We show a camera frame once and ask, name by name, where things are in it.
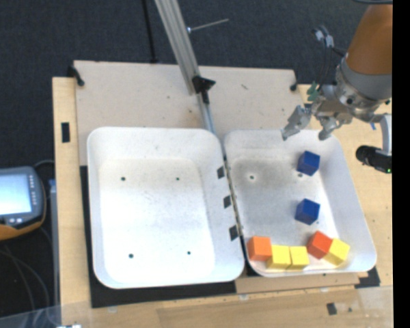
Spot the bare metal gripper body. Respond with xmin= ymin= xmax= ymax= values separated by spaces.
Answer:
xmin=310 ymin=75 xmax=393 ymax=123

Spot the blue cube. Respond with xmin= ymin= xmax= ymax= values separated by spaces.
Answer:
xmin=296 ymin=150 xmax=321 ymax=177
xmin=294 ymin=198 xmax=321 ymax=226

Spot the white plastic tray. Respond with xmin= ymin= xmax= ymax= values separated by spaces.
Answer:
xmin=86 ymin=126 xmax=246 ymax=290
xmin=221 ymin=128 xmax=378 ymax=279

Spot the thin black and white rod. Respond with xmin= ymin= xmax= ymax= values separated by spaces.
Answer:
xmin=199 ymin=92 xmax=246 ymax=244

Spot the orange cube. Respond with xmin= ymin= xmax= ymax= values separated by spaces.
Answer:
xmin=306 ymin=230 xmax=334 ymax=260
xmin=246 ymin=236 xmax=273 ymax=262

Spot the yellow cube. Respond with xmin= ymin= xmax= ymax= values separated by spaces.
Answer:
xmin=288 ymin=245 xmax=310 ymax=271
xmin=323 ymin=238 xmax=351 ymax=267
xmin=265 ymin=244 xmax=292 ymax=271

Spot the pale wood board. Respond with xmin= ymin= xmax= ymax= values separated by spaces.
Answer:
xmin=72 ymin=59 xmax=369 ymax=295

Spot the black cylinder on white bracket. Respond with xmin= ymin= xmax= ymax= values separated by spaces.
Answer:
xmin=355 ymin=113 xmax=394 ymax=175

